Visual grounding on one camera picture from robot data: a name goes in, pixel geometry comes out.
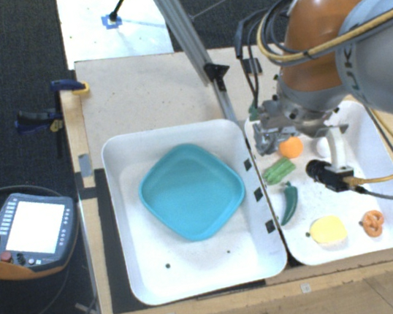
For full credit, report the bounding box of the white plastic tray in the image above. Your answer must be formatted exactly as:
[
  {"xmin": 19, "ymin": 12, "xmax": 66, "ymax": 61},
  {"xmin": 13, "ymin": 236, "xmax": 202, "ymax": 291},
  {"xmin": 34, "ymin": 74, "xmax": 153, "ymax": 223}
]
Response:
[
  {"xmin": 241, "ymin": 91, "xmax": 393, "ymax": 275},
  {"xmin": 98, "ymin": 111, "xmax": 293, "ymax": 311}
]

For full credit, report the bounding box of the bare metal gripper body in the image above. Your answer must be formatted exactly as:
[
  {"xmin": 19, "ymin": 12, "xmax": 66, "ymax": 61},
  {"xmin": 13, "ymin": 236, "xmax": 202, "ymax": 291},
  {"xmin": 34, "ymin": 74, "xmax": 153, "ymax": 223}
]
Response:
[{"xmin": 255, "ymin": 88, "xmax": 339, "ymax": 146}]

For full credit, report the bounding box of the thin black and white rod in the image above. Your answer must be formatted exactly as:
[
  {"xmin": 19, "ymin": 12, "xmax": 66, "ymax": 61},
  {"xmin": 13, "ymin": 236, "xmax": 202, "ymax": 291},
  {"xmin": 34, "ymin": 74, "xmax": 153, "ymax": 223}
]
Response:
[{"xmin": 240, "ymin": 118, "xmax": 291, "ymax": 272}]

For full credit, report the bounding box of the orange toy fruit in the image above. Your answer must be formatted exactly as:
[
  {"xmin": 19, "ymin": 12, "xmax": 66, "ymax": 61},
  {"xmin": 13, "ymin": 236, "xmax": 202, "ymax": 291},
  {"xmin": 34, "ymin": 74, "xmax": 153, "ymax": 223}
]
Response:
[{"xmin": 277, "ymin": 134, "xmax": 307, "ymax": 161}]

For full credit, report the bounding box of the yellow toy cupcake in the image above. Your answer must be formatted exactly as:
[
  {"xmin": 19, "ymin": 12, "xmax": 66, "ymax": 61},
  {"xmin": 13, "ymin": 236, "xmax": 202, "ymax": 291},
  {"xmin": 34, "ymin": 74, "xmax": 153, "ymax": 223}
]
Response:
[{"xmin": 307, "ymin": 213, "xmax": 350, "ymax": 251}]

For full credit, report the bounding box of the light green toy vegetable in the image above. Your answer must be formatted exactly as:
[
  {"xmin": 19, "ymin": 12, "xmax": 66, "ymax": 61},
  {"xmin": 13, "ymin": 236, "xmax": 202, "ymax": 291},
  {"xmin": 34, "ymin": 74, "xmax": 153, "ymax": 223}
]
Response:
[{"xmin": 259, "ymin": 155, "xmax": 299, "ymax": 188}]

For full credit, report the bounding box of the dark green chili pepper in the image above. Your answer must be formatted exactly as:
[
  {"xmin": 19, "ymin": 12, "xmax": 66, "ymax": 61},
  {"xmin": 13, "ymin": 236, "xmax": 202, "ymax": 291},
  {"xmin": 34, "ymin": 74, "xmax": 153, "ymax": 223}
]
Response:
[{"xmin": 273, "ymin": 179, "xmax": 304, "ymax": 227}]

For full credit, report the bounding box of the pale wood board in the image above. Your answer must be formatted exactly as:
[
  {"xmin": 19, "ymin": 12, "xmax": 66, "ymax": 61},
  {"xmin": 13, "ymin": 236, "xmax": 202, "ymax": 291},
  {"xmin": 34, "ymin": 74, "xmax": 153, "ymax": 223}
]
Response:
[{"xmin": 53, "ymin": 11, "xmax": 393, "ymax": 314}]

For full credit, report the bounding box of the blue plate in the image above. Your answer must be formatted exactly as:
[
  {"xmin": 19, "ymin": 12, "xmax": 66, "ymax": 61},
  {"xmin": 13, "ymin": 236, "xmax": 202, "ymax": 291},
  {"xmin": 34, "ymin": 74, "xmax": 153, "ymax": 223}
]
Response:
[{"xmin": 131, "ymin": 134, "xmax": 253, "ymax": 250}]

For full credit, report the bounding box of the orange pretzel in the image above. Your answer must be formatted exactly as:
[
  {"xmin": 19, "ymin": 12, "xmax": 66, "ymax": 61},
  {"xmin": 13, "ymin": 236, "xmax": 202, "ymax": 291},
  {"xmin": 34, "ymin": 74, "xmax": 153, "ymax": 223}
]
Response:
[{"xmin": 359, "ymin": 208, "xmax": 388, "ymax": 241}]

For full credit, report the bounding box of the black cylinder on white bracket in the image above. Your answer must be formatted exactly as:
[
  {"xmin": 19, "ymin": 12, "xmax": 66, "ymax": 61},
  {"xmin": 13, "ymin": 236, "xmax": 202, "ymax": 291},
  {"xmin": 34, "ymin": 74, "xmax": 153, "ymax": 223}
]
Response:
[{"xmin": 299, "ymin": 122, "xmax": 360, "ymax": 197}]

